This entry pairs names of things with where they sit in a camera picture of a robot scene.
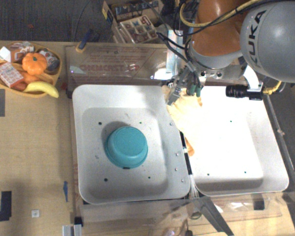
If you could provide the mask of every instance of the banana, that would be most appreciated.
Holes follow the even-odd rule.
[[[23,92],[37,92],[42,91],[49,94],[52,97],[58,98],[59,92],[57,88],[45,81],[35,81],[29,83],[28,86],[23,90]]]

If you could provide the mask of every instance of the yellow cable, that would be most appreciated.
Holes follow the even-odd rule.
[[[279,81],[274,87],[272,87],[272,88],[265,88],[265,89],[262,90],[262,92],[264,94],[271,95],[271,94],[273,94],[275,91],[277,91],[279,89],[281,83],[282,83],[282,81]]]
[[[252,4],[255,4],[255,3],[260,2],[260,1],[263,1],[263,0],[251,0],[251,1],[248,1],[248,2],[246,2],[246,3],[242,4],[242,5],[240,5],[239,7],[237,7],[237,9],[234,9],[234,10],[230,11],[229,13],[227,13],[226,15],[224,15],[223,17],[221,17],[219,20],[217,20],[217,21],[216,21],[214,24],[212,24],[212,25],[216,25],[216,24],[218,24],[218,23],[220,23],[220,22],[222,22],[222,21],[224,21],[224,20],[226,20],[226,19],[229,19],[230,17],[234,16],[236,13],[242,11],[243,9],[247,8],[248,6],[251,6]],[[205,27],[205,26],[207,26],[208,24],[211,23],[211,22],[206,22],[206,23],[201,23],[201,24],[194,24],[194,23],[191,23],[191,22],[187,21],[187,20],[184,18],[184,16],[183,16],[183,10],[184,10],[184,8],[186,7],[186,3],[187,3],[187,2],[185,2],[184,4],[182,4],[182,6],[181,6],[181,8],[180,8],[180,12],[179,12],[180,19],[181,19],[181,21],[182,21],[185,25],[187,25],[187,26],[189,26],[189,27],[194,27],[194,28],[201,28],[201,27]]]

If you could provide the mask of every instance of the teal lid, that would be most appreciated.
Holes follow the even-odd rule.
[[[148,143],[139,129],[125,126],[109,135],[105,153],[108,159],[120,168],[136,168],[147,158]]]

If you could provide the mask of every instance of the robotic arm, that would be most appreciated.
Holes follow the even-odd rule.
[[[227,96],[261,100],[281,82],[295,83],[295,0],[200,0],[194,23],[184,18],[186,3],[180,5],[180,19],[194,31],[188,34],[186,67],[175,78],[169,105],[182,88],[200,96],[206,78],[238,80],[248,65],[278,80],[277,86],[253,88],[248,82],[247,87],[228,86]]]

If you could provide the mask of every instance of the fruit basket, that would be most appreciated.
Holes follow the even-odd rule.
[[[38,53],[43,49],[47,49],[57,59],[59,59],[59,65],[57,66],[57,68],[55,70],[50,72],[46,69],[41,75],[36,75],[36,77],[39,78],[41,81],[45,81],[45,82],[55,86],[56,82],[58,80],[58,77],[61,73],[61,69],[62,69],[62,58],[56,52],[54,52],[53,50],[50,50],[48,47],[41,46],[39,44],[32,43],[32,42],[31,42],[31,44],[34,46],[35,53]],[[7,62],[5,60],[0,59],[0,65],[2,65],[3,63],[7,63]],[[22,60],[17,61],[17,62],[12,62],[12,65],[18,71],[25,72],[25,70],[22,68]],[[40,98],[40,97],[47,95],[47,93],[42,92],[42,91],[23,92],[23,91],[19,91],[19,90],[13,89],[13,88],[9,88],[1,79],[0,79],[0,87],[5,90],[14,92],[18,95],[23,95],[23,96],[32,97],[32,98]]]

